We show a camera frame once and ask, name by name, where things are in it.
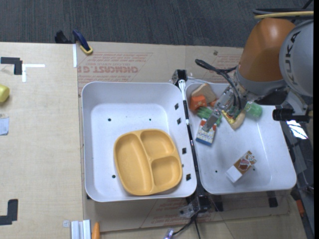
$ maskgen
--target blue clamp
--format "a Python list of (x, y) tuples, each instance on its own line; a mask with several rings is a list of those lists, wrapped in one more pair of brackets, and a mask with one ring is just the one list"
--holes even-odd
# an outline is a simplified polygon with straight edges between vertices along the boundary
[(81, 50), (86, 54), (86, 55), (90, 55), (93, 52), (93, 49), (91, 46), (88, 45), (87, 41), (85, 40), (84, 36), (76, 29), (74, 29), (72, 31), (74, 37), (75, 37), (75, 41), (79, 41), (81, 46)]

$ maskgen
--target wooden block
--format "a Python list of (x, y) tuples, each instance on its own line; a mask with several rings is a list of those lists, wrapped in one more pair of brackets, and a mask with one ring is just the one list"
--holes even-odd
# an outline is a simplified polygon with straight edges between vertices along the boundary
[(201, 96), (190, 98), (190, 105), (189, 105), (190, 110), (194, 111), (201, 106), (207, 107), (205, 96), (201, 95)]
[(210, 102), (216, 100), (215, 93), (212, 91), (212, 89), (210, 88), (210, 86), (207, 83), (200, 85), (196, 90), (194, 90), (191, 93), (192, 97), (197, 97), (197, 96), (201, 96), (201, 95), (205, 96), (207, 103), (210, 103)]

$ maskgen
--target wooden surface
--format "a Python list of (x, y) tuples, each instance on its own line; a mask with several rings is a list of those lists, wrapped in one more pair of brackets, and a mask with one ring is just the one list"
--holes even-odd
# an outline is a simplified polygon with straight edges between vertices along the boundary
[[(77, 71), (72, 45), (2, 43), (1, 57), (19, 57), (27, 81), (0, 64), (0, 83), (10, 87), (0, 114), (10, 117), (0, 136), (0, 216), (18, 199), (18, 218), (0, 226), (0, 238), (68, 239), (65, 220), (83, 220)], [(199, 224), (203, 239), (306, 239), (297, 206), (286, 215)], [(101, 239), (163, 238), (167, 228), (102, 233)], [(197, 238), (191, 225), (176, 238)]]

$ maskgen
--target orange block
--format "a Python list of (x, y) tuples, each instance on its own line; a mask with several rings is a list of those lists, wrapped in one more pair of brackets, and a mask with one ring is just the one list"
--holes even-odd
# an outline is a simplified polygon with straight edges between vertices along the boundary
[(194, 111), (201, 106), (207, 107), (207, 102), (204, 95), (190, 98), (190, 105), (189, 105), (190, 110)]

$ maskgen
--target yellow cable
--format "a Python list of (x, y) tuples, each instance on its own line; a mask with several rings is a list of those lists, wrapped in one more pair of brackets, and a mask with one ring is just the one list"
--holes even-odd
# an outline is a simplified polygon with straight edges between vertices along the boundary
[(256, 15), (254, 18), (273, 18), (273, 17), (287, 17), (287, 16), (312, 16), (314, 14), (313, 10), (310, 11), (290, 11), (290, 12), (277, 12)]

